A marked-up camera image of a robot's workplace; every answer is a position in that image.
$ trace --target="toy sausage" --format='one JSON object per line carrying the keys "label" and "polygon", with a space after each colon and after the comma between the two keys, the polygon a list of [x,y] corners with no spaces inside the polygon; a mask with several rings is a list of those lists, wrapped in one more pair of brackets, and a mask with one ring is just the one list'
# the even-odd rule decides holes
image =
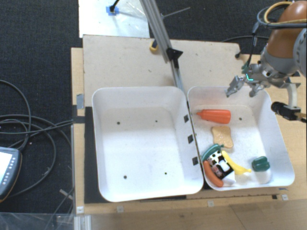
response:
{"label": "toy sausage", "polygon": [[205,170],[205,174],[208,177],[208,179],[217,187],[222,187],[224,185],[224,182],[220,180],[211,170],[210,164],[207,160],[205,160],[203,163],[203,168]]}

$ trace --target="toy food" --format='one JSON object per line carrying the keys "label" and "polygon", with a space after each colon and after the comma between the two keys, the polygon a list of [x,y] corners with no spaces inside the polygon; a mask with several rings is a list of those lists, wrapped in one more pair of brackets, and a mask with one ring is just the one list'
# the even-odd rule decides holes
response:
{"label": "toy food", "polygon": [[231,113],[229,110],[219,109],[203,109],[197,115],[202,119],[212,121],[219,124],[228,124],[231,119]]}
{"label": "toy food", "polygon": [[254,159],[251,165],[254,171],[257,171],[257,172],[267,171],[270,168],[270,163],[268,162],[268,159],[265,156]]}
{"label": "toy food", "polygon": [[222,187],[224,185],[223,181],[220,180],[211,170],[210,164],[207,160],[205,160],[203,163],[203,168],[205,170],[205,174],[208,177],[208,179],[217,187]]}
{"label": "toy food", "polygon": [[210,168],[216,177],[223,181],[224,185],[232,185],[236,182],[235,180],[235,172],[228,164],[227,160],[222,156],[220,147],[214,144],[211,148],[209,148],[210,152],[205,152],[207,156],[207,162],[210,164]]}
{"label": "toy food", "polygon": [[223,144],[225,148],[232,148],[234,143],[230,135],[230,127],[228,126],[215,126],[212,128],[213,142]]}
{"label": "toy food", "polygon": [[243,174],[245,172],[251,172],[251,169],[246,169],[246,168],[236,164],[235,162],[233,162],[232,159],[228,156],[227,152],[222,151],[222,155],[228,161],[231,168],[233,168],[233,170],[235,171],[235,174],[239,175],[239,174]]}
{"label": "toy food", "polygon": [[205,161],[207,160],[211,154],[214,154],[216,151],[221,152],[221,148],[223,147],[223,145],[219,145],[219,144],[213,144],[211,147],[209,147],[205,153],[202,155],[201,157],[201,161]]}

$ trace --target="black clamp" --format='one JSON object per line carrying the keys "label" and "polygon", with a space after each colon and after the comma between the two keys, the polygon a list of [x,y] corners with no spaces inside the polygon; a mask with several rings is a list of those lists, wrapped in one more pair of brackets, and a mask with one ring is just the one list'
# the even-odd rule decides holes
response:
{"label": "black clamp", "polygon": [[167,53],[168,59],[172,60],[174,62],[174,67],[176,69],[179,69],[178,59],[183,54],[183,52],[176,50],[176,49],[173,49],[173,48],[168,48],[166,50],[166,53]]}
{"label": "black clamp", "polygon": [[301,121],[303,123],[306,123],[306,119],[300,117],[299,115],[301,113],[301,109],[299,107],[296,108],[290,108],[285,103],[281,102],[274,102],[271,105],[271,109],[276,114],[282,116],[283,118],[290,120],[290,121]]}

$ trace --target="blue tape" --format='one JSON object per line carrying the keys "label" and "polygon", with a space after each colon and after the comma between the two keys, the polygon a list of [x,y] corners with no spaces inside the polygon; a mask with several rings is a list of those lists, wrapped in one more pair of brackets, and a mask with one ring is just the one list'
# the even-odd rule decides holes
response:
{"label": "blue tape", "polygon": [[106,12],[107,12],[108,15],[116,16],[117,14],[119,14],[119,9],[118,9],[118,7],[115,6],[114,12],[111,12],[110,6],[106,6]]}

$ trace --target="toy banana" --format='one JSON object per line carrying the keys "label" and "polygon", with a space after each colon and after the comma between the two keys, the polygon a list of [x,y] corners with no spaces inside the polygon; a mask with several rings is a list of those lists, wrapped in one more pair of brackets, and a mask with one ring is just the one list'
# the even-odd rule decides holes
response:
{"label": "toy banana", "polygon": [[227,160],[230,167],[233,168],[233,170],[235,171],[235,174],[243,174],[245,172],[251,172],[251,169],[245,169],[244,167],[233,162],[231,158],[228,156],[227,152],[222,151],[222,156]]}

